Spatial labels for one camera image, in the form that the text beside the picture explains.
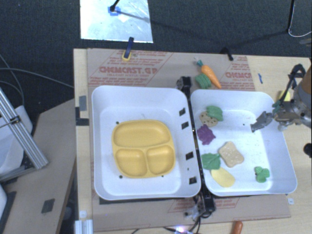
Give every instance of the orange object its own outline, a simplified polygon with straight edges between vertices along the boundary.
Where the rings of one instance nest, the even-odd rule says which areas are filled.
[[[217,88],[221,88],[221,84],[216,77],[214,71],[208,66],[208,65],[202,65],[201,71],[203,74],[205,74],[211,81],[211,83],[216,86]]]
[[[241,234],[242,229],[243,229],[243,223],[242,223],[242,221],[237,221],[237,222],[235,223],[235,226],[234,226],[234,229],[233,229],[232,234]]]

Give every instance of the blue mark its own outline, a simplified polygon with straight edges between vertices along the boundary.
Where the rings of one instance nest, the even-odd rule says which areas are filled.
[[[259,76],[259,80],[260,80],[261,84],[263,84],[262,76],[260,75],[260,73],[258,73],[258,76]]]
[[[119,7],[115,7],[115,11],[111,12],[110,11],[110,7],[107,7],[108,9],[108,13],[111,15],[111,16],[118,16],[121,12],[120,8]]]

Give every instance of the beige toy food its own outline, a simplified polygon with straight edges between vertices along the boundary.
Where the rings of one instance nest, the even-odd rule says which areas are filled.
[[[201,123],[207,125],[208,127],[214,127],[218,124],[218,120],[216,118],[210,117],[207,115],[207,112],[202,112],[199,115]]]
[[[225,169],[211,170],[211,176],[222,187],[231,187],[235,183],[235,178]]]
[[[244,156],[237,150],[234,143],[228,141],[220,148],[219,153],[228,167],[243,163]]]

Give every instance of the orange carrot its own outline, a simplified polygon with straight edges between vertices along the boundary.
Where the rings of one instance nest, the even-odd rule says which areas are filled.
[[[214,71],[207,65],[201,66],[201,71],[210,79],[211,83],[216,86],[217,88],[221,88],[221,84],[218,78],[215,76]]]

